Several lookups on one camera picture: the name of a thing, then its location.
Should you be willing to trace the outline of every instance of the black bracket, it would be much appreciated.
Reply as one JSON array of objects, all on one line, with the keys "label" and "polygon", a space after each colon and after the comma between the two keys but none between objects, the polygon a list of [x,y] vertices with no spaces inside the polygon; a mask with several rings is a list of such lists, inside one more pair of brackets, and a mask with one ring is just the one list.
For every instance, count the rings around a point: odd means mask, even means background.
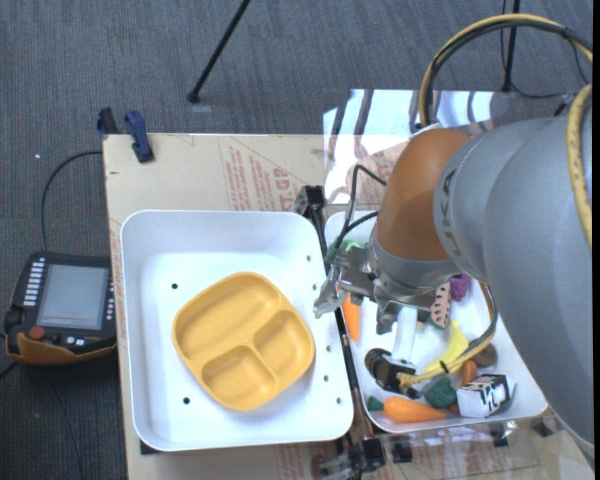
[{"label": "black bracket", "polygon": [[129,110],[124,115],[124,124],[127,132],[134,137],[134,143],[131,145],[133,152],[138,158],[138,162],[153,160],[153,151],[149,145],[147,137],[147,126],[144,118],[137,110]]}]

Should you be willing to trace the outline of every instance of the white tray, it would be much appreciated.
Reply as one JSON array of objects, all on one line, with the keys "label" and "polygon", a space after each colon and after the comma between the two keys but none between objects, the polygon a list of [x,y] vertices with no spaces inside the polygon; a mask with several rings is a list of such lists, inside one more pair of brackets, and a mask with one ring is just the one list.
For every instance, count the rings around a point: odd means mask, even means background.
[{"label": "white tray", "polygon": [[[147,445],[185,451],[324,441],[349,430],[353,403],[335,317],[313,314],[326,276],[307,219],[291,212],[141,211],[123,224],[121,251],[132,415]],[[215,402],[171,339],[180,307],[239,271],[274,283],[303,316],[316,346],[298,381],[246,412]]]},{"label": "white tray", "polygon": [[[352,222],[370,213],[369,211],[356,211]],[[344,212],[337,212],[331,215],[325,224],[325,237],[327,243],[332,243],[340,233],[344,221]],[[371,218],[359,226],[355,227],[345,240],[353,240],[360,245],[368,242],[375,218]],[[366,297],[360,306],[360,339],[358,342],[351,340],[351,352],[360,384],[360,391],[366,403],[369,396],[374,396],[379,400],[384,400],[389,395],[384,391],[375,379],[369,373],[364,364],[366,353],[372,348],[382,348],[391,351],[395,340],[395,324],[391,332],[381,336],[376,334],[376,307]],[[489,325],[489,312],[486,299],[482,293],[479,283],[472,280],[471,287],[467,295],[460,302],[452,301],[450,319],[458,321],[458,327],[464,335],[471,341],[479,337]],[[411,361],[416,367],[424,367],[432,361],[440,358],[449,343],[451,336],[451,326],[442,331],[433,325],[425,325],[416,332],[416,339],[413,347]],[[495,365],[488,368],[480,368],[479,373],[501,373],[507,376],[507,382],[513,391],[512,400],[506,408],[493,413],[486,418],[466,418],[460,416],[449,416],[446,419],[435,421],[424,421],[419,423],[396,423],[388,419],[380,411],[368,411],[365,405],[367,416],[373,423],[386,432],[404,433],[419,430],[428,430],[432,428],[452,427],[457,425],[470,425],[480,422],[495,422],[500,420],[510,420],[517,418],[526,418],[537,416],[547,408],[547,401],[531,376],[531,373],[525,366],[520,354],[515,348],[511,337],[501,319],[496,324],[496,332],[491,343],[496,348],[498,359]],[[426,381],[417,388],[423,387]],[[427,403],[424,397],[418,400]]]}]

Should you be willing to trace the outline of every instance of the device screen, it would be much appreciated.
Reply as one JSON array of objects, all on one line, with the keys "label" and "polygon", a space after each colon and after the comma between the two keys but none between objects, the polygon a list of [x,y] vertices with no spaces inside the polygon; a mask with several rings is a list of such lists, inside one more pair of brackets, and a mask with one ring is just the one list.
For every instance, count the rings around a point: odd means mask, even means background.
[{"label": "device screen", "polygon": [[108,276],[107,268],[49,265],[38,325],[100,329]]}]

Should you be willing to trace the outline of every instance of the black pole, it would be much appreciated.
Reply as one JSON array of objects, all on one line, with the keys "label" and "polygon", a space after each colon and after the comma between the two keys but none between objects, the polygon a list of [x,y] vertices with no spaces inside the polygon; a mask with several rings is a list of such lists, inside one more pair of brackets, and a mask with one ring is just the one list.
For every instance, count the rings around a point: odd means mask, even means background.
[{"label": "black pole", "polygon": [[231,20],[231,23],[229,23],[229,27],[227,27],[227,30],[224,33],[224,35],[222,36],[220,43],[216,47],[215,52],[213,52],[211,59],[209,59],[209,62],[207,63],[207,67],[204,68],[204,71],[202,72],[202,75],[200,76],[198,83],[193,88],[193,91],[191,91],[187,95],[187,99],[191,103],[198,103],[200,101],[200,96],[198,96],[198,93],[200,92],[200,89],[202,89],[204,82],[206,81],[207,77],[209,76],[209,73],[211,73],[211,70],[213,69],[214,64],[218,60],[218,57],[220,57],[220,54],[222,53],[224,46],[227,44],[227,41],[229,41],[231,34],[233,34],[233,30],[236,28],[236,25],[238,25],[240,18],[244,14],[244,11],[247,10],[247,6],[249,5],[249,2],[251,2],[251,0],[243,0],[242,1],[242,3],[240,4],[240,7],[238,8],[238,12],[236,12],[236,15]]},{"label": "black pole", "polygon": [[[513,1],[513,12],[520,12],[520,0]],[[505,65],[505,78],[504,84],[502,85],[503,92],[509,92],[511,90],[511,70],[513,68],[513,50],[516,45],[516,30],[517,27],[511,27],[509,34],[509,51],[507,52],[507,63]]]}]

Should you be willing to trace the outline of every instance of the controller device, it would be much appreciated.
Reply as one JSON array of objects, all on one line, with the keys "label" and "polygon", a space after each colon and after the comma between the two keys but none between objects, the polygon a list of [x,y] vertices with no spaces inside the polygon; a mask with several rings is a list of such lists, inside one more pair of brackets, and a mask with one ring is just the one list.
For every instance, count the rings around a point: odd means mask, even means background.
[{"label": "controller device", "polygon": [[32,254],[4,327],[7,354],[20,363],[68,364],[108,354],[116,346],[110,258]]}]

